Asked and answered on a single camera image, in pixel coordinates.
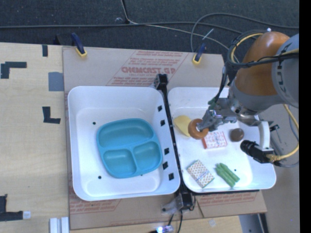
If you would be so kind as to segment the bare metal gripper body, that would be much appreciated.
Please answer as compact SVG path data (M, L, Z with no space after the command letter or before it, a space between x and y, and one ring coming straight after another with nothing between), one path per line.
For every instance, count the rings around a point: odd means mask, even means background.
M210 101L210 109L215 111L215 119L222 119L223 124L236 123L237 121L247 126L258 126L260 120L258 112L244 107L237 99L213 98Z

